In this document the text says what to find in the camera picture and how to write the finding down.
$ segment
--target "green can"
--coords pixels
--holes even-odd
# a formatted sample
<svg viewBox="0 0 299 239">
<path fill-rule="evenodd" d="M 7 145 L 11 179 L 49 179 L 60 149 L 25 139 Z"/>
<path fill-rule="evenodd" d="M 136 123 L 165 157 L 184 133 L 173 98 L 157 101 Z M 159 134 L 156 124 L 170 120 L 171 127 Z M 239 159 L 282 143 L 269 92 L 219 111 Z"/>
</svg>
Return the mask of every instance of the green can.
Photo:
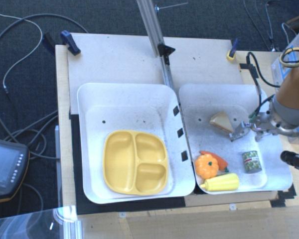
<svg viewBox="0 0 299 239">
<path fill-rule="evenodd" d="M 262 170 L 256 150 L 245 152 L 243 154 L 243 159 L 247 173 L 257 173 Z"/>
</svg>

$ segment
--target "white tray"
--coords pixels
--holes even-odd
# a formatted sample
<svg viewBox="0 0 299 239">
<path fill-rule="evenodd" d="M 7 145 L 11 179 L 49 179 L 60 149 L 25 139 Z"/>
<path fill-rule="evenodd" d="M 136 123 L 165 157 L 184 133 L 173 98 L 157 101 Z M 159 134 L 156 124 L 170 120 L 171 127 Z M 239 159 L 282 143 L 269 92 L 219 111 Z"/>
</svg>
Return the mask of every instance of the white tray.
<svg viewBox="0 0 299 239">
<path fill-rule="evenodd" d="M 190 194 L 195 177 L 180 113 L 173 109 L 178 101 L 175 92 L 159 84 L 87 83 L 78 90 L 83 189 L 98 204 L 179 197 Z M 157 135 L 164 141 L 168 154 L 167 186 L 151 196 L 114 192 L 103 179 L 103 148 L 106 137 L 115 130 L 129 129 Z M 182 152 L 188 159 L 183 161 Z"/>
<path fill-rule="evenodd" d="M 240 186 L 235 191 L 203 191 L 224 194 L 286 190 L 291 186 L 290 168 L 280 160 L 283 149 L 278 136 L 265 136 L 256 142 L 256 133 L 250 131 L 243 138 L 231 142 L 228 133 L 209 123 L 210 118 L 220 111 L 228 115 L 233 128 L 241 121 L 248 122 L 248 115 L 258 106 L 255 86 L 186 84 L 180 88 L 179 98 L 193 161 L 201 150 L 213 152 L 223 157 L 229 164 L 229 171 L 236 173 L 240 179 Z M 267 109 L 268 104 L 265 104 L 261 111 Z M 250 150 L 258 151 L 261 172 L 246 173 L 242 154 Z M 196 181 L 200 185 L 203 179 L 196 175 Z"/>
</svg>

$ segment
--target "yellow bottle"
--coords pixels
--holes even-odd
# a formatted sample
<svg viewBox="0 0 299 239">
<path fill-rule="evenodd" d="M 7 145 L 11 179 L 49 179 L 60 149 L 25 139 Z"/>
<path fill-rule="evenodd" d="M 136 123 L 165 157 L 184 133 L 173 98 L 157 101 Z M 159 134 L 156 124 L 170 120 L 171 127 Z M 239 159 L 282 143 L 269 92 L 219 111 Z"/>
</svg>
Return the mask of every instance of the yellow bottle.
<svg viewBox="0 0 299 239">
<path fill-rule="evenodd" d="M 207 191 L 235 190 L 239 187 L 239 178 L 235 173 L 223 174 L 206 179 L 200 187 L 205 188 Z"/>
</svg>

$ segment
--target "black floor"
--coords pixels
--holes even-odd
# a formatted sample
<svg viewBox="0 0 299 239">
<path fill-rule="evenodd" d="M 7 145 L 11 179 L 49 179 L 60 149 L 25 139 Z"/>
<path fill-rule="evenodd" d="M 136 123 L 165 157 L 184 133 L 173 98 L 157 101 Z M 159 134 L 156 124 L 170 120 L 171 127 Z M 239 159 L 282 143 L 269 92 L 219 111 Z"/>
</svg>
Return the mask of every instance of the black floor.
<svg viewBox="0 0 299 239">
<path fill-rule="evenodd" d="M 230 40 L 238 38 L 239 50 L 268 51 L 272 50 L 273 45 L 277 51 L 283 50 L 288 43 L 282 23 L 299 16 L 299 0 L 153 1 L 159 7 L 188 3 L 159 11 L 164 36 Z M 53 13 L 75 20 L 89 33 L 147 34 L 136 0 L 0 0 L 0 13 L 18 17 Z M 73 22 L 57 16 L 36 16 L 31 20 L 42 28 L 43 33 L 49 32 L 56 44 L 62 43 L 60 32 L 63 30 L 83 32 Z M 0 16 L 0 34 L 15 21 L 16 19 Z M 289 39 L 293 39 L 294 33 L 288 28 L 286 30 Z M 17 24 L 0 38 L 0 117 L 11 132 L 25 128 L 57 110 L 55 58 L 43 45 L 9 72 L 5 81 L 8 95 L 2 86 L 7 70 L 29 53 L 39 39 L 39 30 L 26 22 Z M 48 119 L 40 123 L 36 129 L 40 129 L 47 121 Z M 44 153 L 46 156 L 55 156 L 56 125 L 57 119 L 43 131 L 47 145 Z M 18 140 L 28 144 L 34 134 L 27 132 Z M 7 132 L 0 124 L 0 139 L 6 137 Z M 40 136 L 31 150 L 40 152 L 43 143 L 43 137 Z M 25 183 L 40 192 L 44 209 L 57 207 L 55 160 L 31 160 Z M 39 209 L 38 195 L 32 189 L 22 186 L 21 194 L 18 193 L 10 202 L 0 204 L 0 217 Z"/>
</svg>

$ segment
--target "yellow divided plate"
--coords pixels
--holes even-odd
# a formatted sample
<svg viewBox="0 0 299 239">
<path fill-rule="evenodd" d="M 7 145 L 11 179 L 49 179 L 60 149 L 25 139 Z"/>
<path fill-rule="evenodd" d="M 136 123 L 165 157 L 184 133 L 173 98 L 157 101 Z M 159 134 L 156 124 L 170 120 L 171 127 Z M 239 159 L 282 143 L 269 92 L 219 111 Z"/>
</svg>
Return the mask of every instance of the yellow divided plate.
<svg viewBox="0 0 299 239">
<path fill-rule="evenodd" d="M 164 142 L 156 135 L 140 131 L 112 132 L 104 144 L 103 176 L 115 192 L 132 195 L 160 192 L 168 178 Z"/>
</svg>

